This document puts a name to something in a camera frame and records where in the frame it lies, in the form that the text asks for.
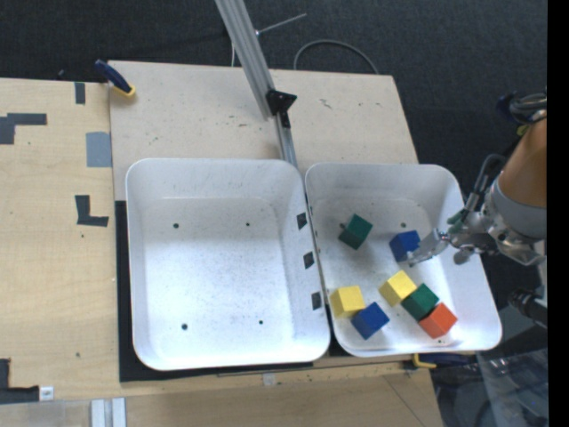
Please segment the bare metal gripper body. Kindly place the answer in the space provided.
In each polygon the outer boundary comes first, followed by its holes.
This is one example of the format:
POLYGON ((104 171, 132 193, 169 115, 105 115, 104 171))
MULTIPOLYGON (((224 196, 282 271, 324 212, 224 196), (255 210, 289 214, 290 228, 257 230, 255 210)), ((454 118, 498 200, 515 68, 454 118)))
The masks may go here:
POLYGON ((471 257, 501 254, 523 266, 538 266, 546 261, 546 255, 534 247, 544 236, 526 230, 524 222, 513 226, 500 213, 461 210, 448 219, 448 235, 457 251, 469 248, 471 257))

